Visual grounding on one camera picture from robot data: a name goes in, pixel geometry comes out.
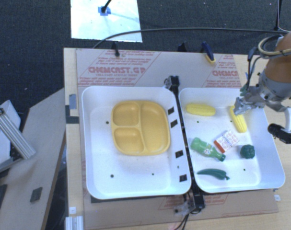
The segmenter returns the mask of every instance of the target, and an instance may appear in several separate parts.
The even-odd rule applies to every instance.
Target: black bracket
[[[13,161],[22,159],[22,156],[19,154],[19,152],[16,150],[16,148],[12,144],[10,146],[10,157],[13,158]]]
[[[178,45],[177,51],[178,52],[188,52],[186,47],[187,42],[183,42],[182,44]]]
[[[43,187],[39,187],[32,191],[30,202],[33,203],[40,199]]]
[[[178,124],[178,121],[177,121],[177,119],[175,119],[173,122],[170,123],[171,128],[173,128],[177,124]]]
[[[274,137],[279,138],[280,141],[286,144],[291,144],[291,131],[287,132],[284,127],[277,124],[270,124],[268,126],[268,132]]]
[[[179,157],[181,157],[181,156],[183,156],[183,155],[184,155],[183,150],[177,151],[177,152],[175,153],[175,157],[176,157],[176,158],[179,158]]]
[[[79,124],[79,117],[70,115],[69,105],[65,105],[65,118],[67,124]]]
[[[116,51],[116,53],[115,53],[116,57],[120,56],[120,52],[118,51],[118,43],[117,42],[113,42],[113,44],[111,45],[111,49],[114,49]]]
[[[183,138],[184,138],[186,154],[187,154],[187,159],[188,159],[188,165],[189,165],[189,170],[190,170],[191,183],[192,183],[191,189],[192,189],[192,192],[193,192],[193,199],[194,199],[194,203],[195,203],[195,208],[198,209],[198,210],[201,210],[201,209],[205,208],[205,201],[204,201],[204,197],[203,197],[203,192],[198,187],[198,185],[197,185],[197,183],[195,181],[195,178],[194,178],[194,171],[193,171],[192,161],[191,161],[191,158],[190,158],[188,140],[187,140],[186,130],[185,130],[185,126],[184,126],[183,113],[182,113],[182,110],[180,108],[180,102],[179,102],[179,97],[178,97],[179,84],[180,83],[179,83],[179,77],[178,76],[169,76],[164,81],[165,88],[167,88],[170,91],[172,91],[173,94],[175,95],[177,109],[178,109],[178,115],[179,115],[180,124],[181,124],[181,127],[182,127]]]
[[[174,107],[172,107],[168,110],[168,115],[172,114],[173,112],[174,112]]]

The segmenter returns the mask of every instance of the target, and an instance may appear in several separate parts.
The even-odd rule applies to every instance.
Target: green bottle
[[[224,154],[217,152],[217,150],[212,145],[202,141],[199,138],[193,139],[191,148],[206,157],[217,158],[221,162],[225,159]]]

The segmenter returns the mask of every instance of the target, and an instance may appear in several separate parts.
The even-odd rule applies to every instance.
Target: yellow plastic plate
[[[127,155],[157,155],[170,146],[164,109],[151,101],[123,101],[112,109],[111,129],[116,148]]]

